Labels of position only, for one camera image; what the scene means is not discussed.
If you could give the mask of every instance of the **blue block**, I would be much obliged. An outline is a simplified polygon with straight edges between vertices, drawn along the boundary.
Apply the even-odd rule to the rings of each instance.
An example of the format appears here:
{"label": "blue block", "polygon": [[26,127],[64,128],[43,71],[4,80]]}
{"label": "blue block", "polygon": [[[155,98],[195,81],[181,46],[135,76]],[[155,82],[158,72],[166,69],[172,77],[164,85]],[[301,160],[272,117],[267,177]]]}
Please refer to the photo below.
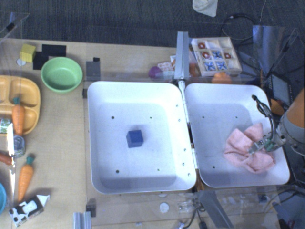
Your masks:
{"label": "blue block", "polygon": [[143,144],[143,136],[140,130],[129,131],[126,136],[128,147],[141,147]]}

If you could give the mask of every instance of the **yellow block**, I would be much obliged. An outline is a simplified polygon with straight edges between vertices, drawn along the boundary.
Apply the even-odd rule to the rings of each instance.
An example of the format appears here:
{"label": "yellow block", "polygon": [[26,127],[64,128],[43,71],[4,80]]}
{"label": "yellow block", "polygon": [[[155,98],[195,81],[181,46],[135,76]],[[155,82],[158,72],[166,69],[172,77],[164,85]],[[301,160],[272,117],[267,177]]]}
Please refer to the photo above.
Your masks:
{"label": "yellow block", "polygon": [[23,44],[20,51],[20,59],[26,62],[33,62],[35,57],[36,47],[28,44]]}

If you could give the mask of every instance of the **blue bowl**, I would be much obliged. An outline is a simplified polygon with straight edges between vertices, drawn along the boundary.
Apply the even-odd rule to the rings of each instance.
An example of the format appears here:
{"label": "blue bowl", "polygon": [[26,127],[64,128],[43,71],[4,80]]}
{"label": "blue bowl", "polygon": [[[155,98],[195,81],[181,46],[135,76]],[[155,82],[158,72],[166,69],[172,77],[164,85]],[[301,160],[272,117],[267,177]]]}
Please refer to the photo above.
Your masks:
{"label": "blue bowl", "polygon": [[0,183],[0,215],[4,210],[6,204],[6,192],[3,185]]}

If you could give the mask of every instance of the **dark floor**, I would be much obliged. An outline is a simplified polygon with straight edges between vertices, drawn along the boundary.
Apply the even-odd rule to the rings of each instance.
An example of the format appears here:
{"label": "dark floor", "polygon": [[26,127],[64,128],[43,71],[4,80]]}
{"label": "dark floor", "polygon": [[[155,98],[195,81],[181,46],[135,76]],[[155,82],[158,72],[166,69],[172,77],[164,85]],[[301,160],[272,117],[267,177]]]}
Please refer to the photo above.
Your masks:
{"label": "dark floor", "polygon": [[[215,18],[195,12],[192,0],[0,0],[0,10],[30,13],[27,39],[175,46],[177,31],[218,36],[232,13],[259,21],[264,1],[219,0]],[[304,41],[304,13],[304,0],[267,0],[262,25],[295,27]],[[246,19],[232,31],[240,37],[249,32]]]}

